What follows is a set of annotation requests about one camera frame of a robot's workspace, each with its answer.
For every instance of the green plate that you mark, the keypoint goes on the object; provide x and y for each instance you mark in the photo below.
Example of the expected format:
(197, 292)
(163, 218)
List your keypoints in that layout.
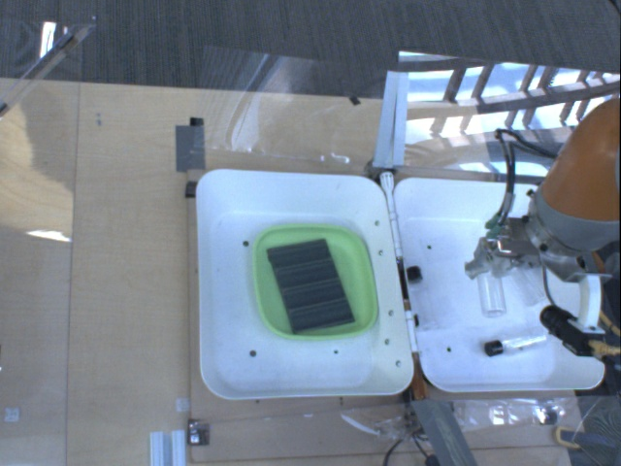
(361, 279)

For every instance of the dark grey ribbed block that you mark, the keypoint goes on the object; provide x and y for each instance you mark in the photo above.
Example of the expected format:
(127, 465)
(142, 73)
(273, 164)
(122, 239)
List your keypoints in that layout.
(310, 287)

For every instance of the clear tube with black cap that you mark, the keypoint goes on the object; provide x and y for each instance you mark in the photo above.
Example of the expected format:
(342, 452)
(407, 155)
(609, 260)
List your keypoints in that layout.
(495, 347)

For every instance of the black cylinder on white bracket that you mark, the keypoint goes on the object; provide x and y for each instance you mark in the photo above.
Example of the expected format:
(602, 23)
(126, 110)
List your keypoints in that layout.
(591, 304)

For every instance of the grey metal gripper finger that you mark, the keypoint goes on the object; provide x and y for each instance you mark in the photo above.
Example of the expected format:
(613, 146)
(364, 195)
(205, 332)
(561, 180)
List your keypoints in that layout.
(474, 266)
(512, 268)

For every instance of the small black cap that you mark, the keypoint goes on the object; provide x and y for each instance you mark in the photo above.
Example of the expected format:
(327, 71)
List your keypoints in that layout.
(414, 273)

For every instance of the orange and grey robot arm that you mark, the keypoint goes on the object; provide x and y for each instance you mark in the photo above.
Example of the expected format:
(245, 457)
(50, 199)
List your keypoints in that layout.
(582, 173)

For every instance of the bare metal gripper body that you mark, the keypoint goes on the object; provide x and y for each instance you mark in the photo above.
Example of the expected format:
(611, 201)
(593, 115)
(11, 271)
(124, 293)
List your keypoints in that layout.
(519, 250)

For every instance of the white plastic tray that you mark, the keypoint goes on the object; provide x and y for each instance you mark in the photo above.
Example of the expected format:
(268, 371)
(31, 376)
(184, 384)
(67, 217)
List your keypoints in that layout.
(451, 357)
(228, 309)

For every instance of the clear plastic vial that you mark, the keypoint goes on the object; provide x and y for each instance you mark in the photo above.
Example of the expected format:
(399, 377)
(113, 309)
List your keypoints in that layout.
(492, 296)

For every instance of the thin black and white rod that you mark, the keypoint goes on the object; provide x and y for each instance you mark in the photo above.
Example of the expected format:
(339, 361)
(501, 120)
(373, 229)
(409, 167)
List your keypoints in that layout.
(397, 241)

